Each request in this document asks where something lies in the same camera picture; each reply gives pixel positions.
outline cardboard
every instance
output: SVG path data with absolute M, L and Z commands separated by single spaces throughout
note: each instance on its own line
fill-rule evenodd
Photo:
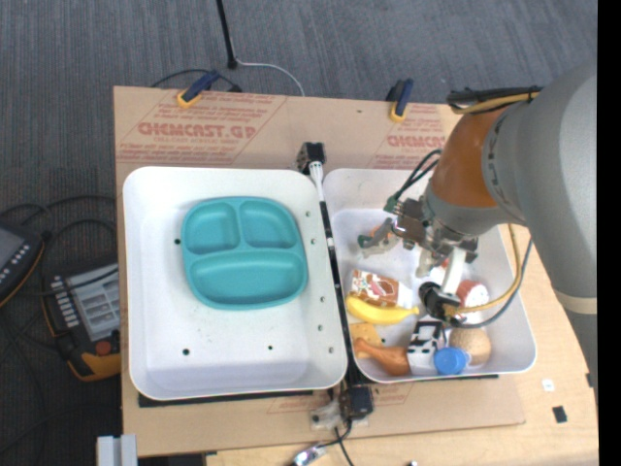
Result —
M 209 404 L 144 408 L 128 375 L 127 278 L 121 189 L 142 166 L 290 168 L 304 142 L 323 142 L 333 169 L 413 169 L 440 148 L 458 119 L 447 106 L 409 104 L 390 120 L 386 102 L 205 92 L 190 109 L 178 90 L 114 89 L 123 432 L 140 456 L 331 439 L 312 430 L 325 391 Z M 524 421 L 512 376 L 374 385 L 376 410 L 352 437 L 517 424 Z

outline dark gray floor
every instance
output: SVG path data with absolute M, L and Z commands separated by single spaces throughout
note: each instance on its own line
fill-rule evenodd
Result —
M 465 86 L 544 86 L 597 54 L 598 0 L 224 4 L 238 58 L 285 68 L 308 96 L 382 100 L 396 80 L 412 77 L 412 101 L 442 102 Z M 214 0 L 0 0 L 0 209 L 114 193 L 116 84 L 150 85 L 201 67 L 248 92 L 299 94 L 281 72 L 228 71 L 226 59 Z M 57 226 L 114 218 L 100 200 L 54 210 Z M 30 224 L 49 226 L 41 217 Z M 83 223 L 49 251 L 46 264 L 113 249 L 106 229 Z M 25 289 L 38 287 L 33 279 Z M 39 301 L 18 296 L 3 311 L 22 326 L 40 311 Z M 78 382 L 39 347 L 50 343 L 40 317 L 27 333 L 36 342 L 19 338 L 22 359 L 0 326 L 0 464 L 34 465 L 40 447 L 38 464 L 94 464 L 95 438 L 120 431 L 117 379 Z M 47 425 L 28 432 L 44 416 Z

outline blue clamp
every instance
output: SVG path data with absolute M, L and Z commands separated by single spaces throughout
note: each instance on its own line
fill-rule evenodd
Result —
M 413 87 L 414 80 L 407 78 L 405 81 L 399 80 L 388 92 L 386 100 L 393 102 L 390 109 L 390 118 L 395 122 L 403 122 L 406 118 L 406 106 L 408 105 Z
M 190 88 L 182 91 L 177 95 L 177 103 L 183 109 L 194 105 L 201 98 L 201 91 L 210 89 L 212 84 L 219 80 L 221 76 L 215 70 L 209 71 L 197 81 L 195 81 Z

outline toy banana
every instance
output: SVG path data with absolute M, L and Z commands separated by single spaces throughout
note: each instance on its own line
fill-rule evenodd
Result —
M 372 324 L 397 324 L 406 317 L 417 315 L 418 308 L 404 309 L 401 307 L 379 307 L 368 304 L 353 295 L 347 295 L 345 306 L 352 316 Z

